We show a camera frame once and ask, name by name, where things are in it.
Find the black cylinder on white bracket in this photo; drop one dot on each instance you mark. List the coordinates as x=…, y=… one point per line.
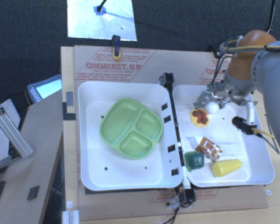
x=241, y=123

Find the yellow pizza slice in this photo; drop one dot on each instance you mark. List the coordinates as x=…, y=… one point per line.
x=199, y=118

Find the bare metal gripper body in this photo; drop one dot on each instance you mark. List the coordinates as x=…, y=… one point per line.
x=226, y=94

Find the brown cardboard board red print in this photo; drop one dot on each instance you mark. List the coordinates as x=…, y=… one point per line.
x=135, y=62

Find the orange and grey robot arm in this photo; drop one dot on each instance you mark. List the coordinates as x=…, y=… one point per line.
x=265, y=64

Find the white egg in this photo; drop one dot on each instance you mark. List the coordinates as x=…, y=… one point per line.
x=212, y=108

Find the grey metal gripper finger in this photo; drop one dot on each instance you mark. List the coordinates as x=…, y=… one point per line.
x=224, y=101
x=203, y=98

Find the thin black and white rod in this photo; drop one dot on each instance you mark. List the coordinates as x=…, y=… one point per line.
x=175, y=125

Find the orange and white carton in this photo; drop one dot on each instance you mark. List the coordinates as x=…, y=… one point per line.
x=208, y=148

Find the white plastic tray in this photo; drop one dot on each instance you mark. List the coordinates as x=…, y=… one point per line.
x=230, y=136
x=121, y=171

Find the green divided plate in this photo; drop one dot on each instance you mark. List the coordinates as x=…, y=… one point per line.
x=125, y=125

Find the dark green bell pepper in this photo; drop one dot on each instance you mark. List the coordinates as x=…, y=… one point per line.
x=195, y=160

